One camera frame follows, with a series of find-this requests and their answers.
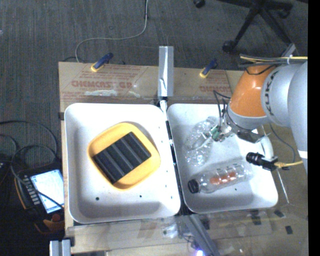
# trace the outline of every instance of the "blue clamp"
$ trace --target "blue clamp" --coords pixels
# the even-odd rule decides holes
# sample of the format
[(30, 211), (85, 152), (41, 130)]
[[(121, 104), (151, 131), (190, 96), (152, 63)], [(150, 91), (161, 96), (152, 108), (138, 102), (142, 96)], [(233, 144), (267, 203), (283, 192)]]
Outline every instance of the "blue clamp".
[(204, 69), (201, 70), (200, 76), (202, 78), (206, 78), (209, 75), (210, 69), (215, 69), (217, 65), (217, 59), (212, 60), (209, 65), (207, 65)]
[(109, 61), (112, 59), (114, 55), (109, 52), (108, 54), (104, 55), (101, 59), (99, 59), (96, 63), (91, 65), (91, 70), (93, 72), (98, 72), (99, 69), (101, 69), (105, 63), (109, 63)]

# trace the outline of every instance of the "yellow container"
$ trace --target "yellow container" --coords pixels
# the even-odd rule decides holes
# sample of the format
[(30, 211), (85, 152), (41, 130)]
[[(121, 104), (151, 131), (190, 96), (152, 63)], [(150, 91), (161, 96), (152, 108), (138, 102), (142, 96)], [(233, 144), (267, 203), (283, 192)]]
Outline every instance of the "yellow container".
[[(104, 171), (95, 162), (94, 156), (129, 133), (135, 135), (150, 153), (150, 157), (112, 184)], [(159, 152), (153, 143), (135, 125), (127, 122), (118, 123), (96, 136), (87, 147), (87, 155), (91, 163), (105, 177), (110, 186), (120, 191), (129, 190), (144, 181), (159, 168), (161, 163)]]

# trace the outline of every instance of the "floor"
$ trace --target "floor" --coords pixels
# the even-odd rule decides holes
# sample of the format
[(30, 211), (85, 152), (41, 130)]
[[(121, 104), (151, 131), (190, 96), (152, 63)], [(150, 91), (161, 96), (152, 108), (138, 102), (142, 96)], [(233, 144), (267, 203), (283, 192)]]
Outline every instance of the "floor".
[[(294, 55), (308, 56), (309, 5), (291, 2), (293, 8), (287, 18), (272, 13), (294, 43)], [(281, 56), (288, 46), (260, 16), (234, 51), (222, 50), (226, 40), (235, 38), (247, 13), (245, 7), (217, 0), (207, 0), (201, 8), (196, 8), (192, 0), (149, 0), (145, 20), (144, 0), (1, 1), (0, 154), (12, 157), (17, 149), (35, 145), (14, 159), (28, 168), (50, 162), (50, 149), (56, 143), (56, 156), (62, 156), (58, 62), (76, 62), (77, 57), (79, 62), (94, 63), (112, 52), (111, 64), (157, 66), (159, 46), (174, 47), (174, 66), (179, 68), (202, 69), (216, 59), (217, 69), (243, 70), (239, 67), (240, 54)], [(1, 123), (9, 120), (20, 122)], [(56, 142), (43, 126), (52, 131)], [(275, 130), (294, 145), (289, 129)], [(291, 149), (273, 133), (270, 138), (275, 154), (290, 161)], [(260, 213), (265, 220), (263, 230), (243, 221), (237, 212), (210, 216), (208, 232), (221, 255), (308, 255), (308, 176), (300, 165), (279, 173), (272, 174), (279, 201), (275, 208)], [(60, 240), (64, 234), (42, 235), (27, 220), (10, 173), (7, 181), (0, 183), (0, 192), (0, 255), (49, 255), (49, 241)], [(103, 253), (193, 256), (196, 252), (185, 241)]]

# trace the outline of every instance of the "screen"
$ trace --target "screen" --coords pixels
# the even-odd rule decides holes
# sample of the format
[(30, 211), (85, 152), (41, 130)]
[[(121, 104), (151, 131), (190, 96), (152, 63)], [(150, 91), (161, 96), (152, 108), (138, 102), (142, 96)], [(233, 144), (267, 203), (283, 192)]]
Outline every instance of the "screen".
[[(61, 172), (58, 169), (37, 174), (30, 178), (38, 191), (55, 200), (58, 204), (64, 204), (64, 181)], [(41, 194), (39, 194), (39, 196), (48, 214), (61, 209), (60, 206), (45, 196)]]

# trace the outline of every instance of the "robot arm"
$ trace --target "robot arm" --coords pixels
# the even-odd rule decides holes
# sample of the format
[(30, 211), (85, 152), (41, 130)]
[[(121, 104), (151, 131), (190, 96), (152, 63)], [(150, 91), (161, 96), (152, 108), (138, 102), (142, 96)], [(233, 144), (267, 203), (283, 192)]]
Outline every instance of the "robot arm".
[(267, 68), (250, 66), (243, 73), (215, 140), (237, 134), (241, 139), (257, 142), (260, 136), (252, 130), (267, 123), (291, 128), (308, 173), (308, 61)]

